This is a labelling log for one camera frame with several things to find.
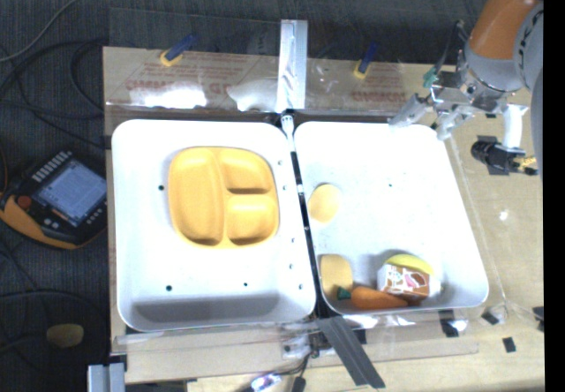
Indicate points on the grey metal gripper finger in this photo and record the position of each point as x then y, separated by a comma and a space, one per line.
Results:
448, 125
408, 111

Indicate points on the pale yellow round biscuit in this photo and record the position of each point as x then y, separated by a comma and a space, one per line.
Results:
324, 203

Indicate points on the orange carrot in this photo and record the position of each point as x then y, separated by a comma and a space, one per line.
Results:
375, 298

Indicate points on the black cylinder on white bracket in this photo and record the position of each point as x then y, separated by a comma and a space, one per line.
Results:
496, 154

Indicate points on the olive yellow round lump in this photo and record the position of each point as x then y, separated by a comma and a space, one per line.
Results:
65, 335

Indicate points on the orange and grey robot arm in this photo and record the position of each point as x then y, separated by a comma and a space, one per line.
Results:
496, 28

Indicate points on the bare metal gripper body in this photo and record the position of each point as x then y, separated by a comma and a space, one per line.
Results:
459, 98

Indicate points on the white plastic tray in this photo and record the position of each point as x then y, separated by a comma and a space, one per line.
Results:
145, 249
397, 213

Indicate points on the yellow banana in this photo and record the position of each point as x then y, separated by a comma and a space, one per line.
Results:
412, 261

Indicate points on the white and brown carton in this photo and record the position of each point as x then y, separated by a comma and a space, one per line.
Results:
404, 281

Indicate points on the thin black and white rod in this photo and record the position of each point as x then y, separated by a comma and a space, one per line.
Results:
301, 191

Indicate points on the brown cardboard board red print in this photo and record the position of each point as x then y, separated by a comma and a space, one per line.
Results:
503, 231

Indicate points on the yellow divided plate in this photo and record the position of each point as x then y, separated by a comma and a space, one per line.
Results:
194, 196

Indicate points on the pale yellow bread slice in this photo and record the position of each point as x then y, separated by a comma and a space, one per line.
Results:
334, 271

